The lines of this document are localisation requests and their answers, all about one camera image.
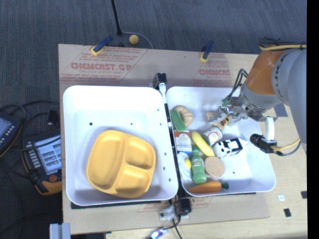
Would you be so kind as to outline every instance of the soup can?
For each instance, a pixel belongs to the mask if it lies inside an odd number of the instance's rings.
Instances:
[[[204,132],[202,137],[210,146],[213,146],[216,142],[223,138],[223,132],[219,127],[213,126],[211,129]]]

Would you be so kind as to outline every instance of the yellow divided plate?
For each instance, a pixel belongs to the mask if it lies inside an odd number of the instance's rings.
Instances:
[[[92,147],[86,177],[102,192],[138,198],[150,187],[155,162],[155,151],[147,141],[122,131],[107,130]]]

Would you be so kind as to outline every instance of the cardboard sheet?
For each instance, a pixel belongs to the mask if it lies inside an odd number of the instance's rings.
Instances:
[[[65,142],[63,93],[73,85],[150,86],[156,73],[166,73],[167,88],[172,86],[232,87],[224,54],[210,53],[207,63],[201,52],[105,47],[93,56],[91,46],[59,44],[61,96],[61,136],[63,164],[63,221],[71,224],[72,234],[97,233],[162,227],[159,210],[164,203],[72,209],[65,187]],[[263,193],[191,198],[193,210],[181,225],[258,219],[269,217]]]

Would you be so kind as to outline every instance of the carrot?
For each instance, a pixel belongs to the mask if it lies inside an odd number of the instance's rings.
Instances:
[[[228,183],[220,183],[219,181],[207,181],[190,188],[188,191],[191,193],[214,193],[220,191],[221,188],[228,189]]]

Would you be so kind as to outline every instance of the gray carpet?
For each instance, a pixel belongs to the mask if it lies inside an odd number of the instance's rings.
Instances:
[[[143,34],[155,49],[200,51],[214,40],[213,52],[258,54],[260,37],[307,41],[307,0],[115,3],[121,30]],[[58,44],[93,45],[112,35],[112,45],[131,47],[128,35],[116,33],[111,0],[0,0],[0,108],[57,101]],[[150,45],[141,39],[136,47]],[[51,108],[30,106],[28,116]],[[39,119],[26,133],[46,130]],[[61,195],[39,195],[25,179],[19,153],[7,152],[0,164],[0,238],[48,238],[49,224],[62,222]]]

